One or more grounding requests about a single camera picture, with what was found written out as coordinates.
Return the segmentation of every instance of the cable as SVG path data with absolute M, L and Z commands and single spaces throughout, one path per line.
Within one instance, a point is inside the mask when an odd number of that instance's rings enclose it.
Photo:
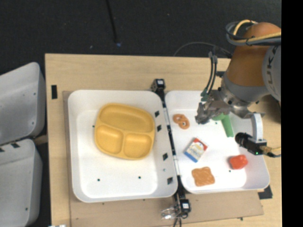
M 219 51 L 221 51 L 224 56 L 226 56 L 227 58 L 231 58 L 232 57 L 232 53 L 230 53 L 228 50 L 222 48 L 222 47 L 219 47 L 215 44 L 210 44 L 210 43 L 206 43 L 206 42 L 189 42 L 187 44 L 184 44 L 183 46 L 179 47 L 176 52 L 173 54 L 173 56 L 176 56 L 180 50 L 182 50 L 183 48 L 189 46 L 189 45 L 193 45 L 193 44 L 202 44 L 202 45 L 206 45 L 206 46 L 211 46 L 213 47 L 214 49 L 218 49 Z
M 281 157 L 282 154 L 279 155 L 275 155 L 273 153 L 273 151 L 279 151 L 282 149 L 282 147 L 277 147 L 277 148 L 271 148 L 269 146 L 260 146 L 260 149 L 263 151 L 263 154 L 269 156 L 269 157 L 273 157 L 273 158 L 277 158 L 277 157 Z
M 174 222 L 174 226 L 173 227 L 176 227 L 176 224 L 177 224 L 177 221 L 179 220 L 179 226 L 182 227 L 182 220 L 181 220 L 181 217 L 176 217 L 175 219 L 175 222 Z
M 208 79 L 208 83 L 206 85 L 206 90 L 208 89 L 209 85 L 211 84 L 211 81 L 212 81 L 212 78 L 213 78 L 213 74 L 214 74 L 214 61 L 213 61 L 213 55 L 211 52 L 209 52 L 208 54 L 209 58 L 210 58 L 210 76 L 209 76 L 209 79 Z
M 106 5 L 107 5 L 107 11 L 108 11 L 109 19 L 110 19 L 110 24 L 111 24 L 112 29 L 113 29 L 114 42 L 118 47 L 120 47 L 121 42 L 118 39 L 118 35 L 117 35 L 117 32 L 116 32 L 115 21 L 114 21 L 114 16 L 113 16 L 113 13 L 112 13 L 112 9 L 110 7 L 109 0 L 105 0 L 105 2 L 106 2 Z
M 256 21 L 252 20 L 242 20 L 237 22 L 231 22 L 226 27 L 226 39 L 229 43 L 237 46 L 242 45 L 277 45 L 281 44 L 281 32 L 272 33 L 269 35 L 263 35 L 259 37 L 252 37 L 252 38 L 244 38 L 241 36 L 237 36 L 237 32 L 239 28 L 244 25 L 248 24 L 249 26 L 257 24 Z
M 208 89 L 208 92 L 207 92 L 208 95 L 210 94 L 210 92 L 211 92 L 212 89 L 213 89 L 215 77 L 216 77 L 216 74 L 217 74 L 218 59 L 217 59 L 217 56 L 216 56 L 215 54 L 213 54 L 212 57 L 211 57 L 211 64 L 212 64 L 212 71 L 213 71 L 213 74 L 211 74 L 212 83 L 211 83 L 210 88 Z

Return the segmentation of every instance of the yellow plate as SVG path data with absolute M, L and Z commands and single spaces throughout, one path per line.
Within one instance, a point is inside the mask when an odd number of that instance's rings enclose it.
M 139 160 L 152 150 L 155 122 L 143 109 L 124 105 L 103 106 L 95 124 L 95 143 L 104 153 Z

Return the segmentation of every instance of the dark floor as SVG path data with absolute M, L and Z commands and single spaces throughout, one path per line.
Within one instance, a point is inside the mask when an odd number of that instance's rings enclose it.
M 282 26 L 282 0 L 0 0 L 0 74 L 36 61 L 44 74 L 45 53 L 172 56 L 189 42 L 233 52 L 225 26 L 242 19 Z M 207 56 L 191 45 L 179 56 Z M 41 214 L 33 227 L 49 224 L 47 145 Z

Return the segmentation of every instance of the toy tomato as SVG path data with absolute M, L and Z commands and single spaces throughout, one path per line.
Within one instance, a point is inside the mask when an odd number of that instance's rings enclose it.
M 238 170 L 238 169 L 242 169 L 244 166 L 246 166 L 248 163 L 248 160 L 246 159 L 245 155 L 238 155 L 235 157 L 231 157 L 229 159 L 229 163 L 231 164 L 233 169 Z

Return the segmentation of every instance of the toy food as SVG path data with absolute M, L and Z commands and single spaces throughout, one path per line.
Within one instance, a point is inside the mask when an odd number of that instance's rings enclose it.
M 191 172 L 197 187 L 214 184 L 214 176 L 209 167 L 196 168 Z
M 238 155 L 235 157 L 231 157 L 229 159 L 229 163 L 231 164 L 233 169 L 238 170 L 244 168 L 244 166 L 248 164 L 248 160 L 246 159 L 245 155 Z
M 185 149 L 184 154 L 193 162 L 198 162 L 206 149 L 207 145 L 200 139 L 195 138 L 192 143 Z
M 189 128 L 189 120 L 184 114 L 174 114 L 173 121 L 184 130 Z
M 95 143 L 106 154 L 130 160 L 143 159 L 152 150 L 154 137 L 154 119 L 141 108 L 111 103 L 98 113 Z

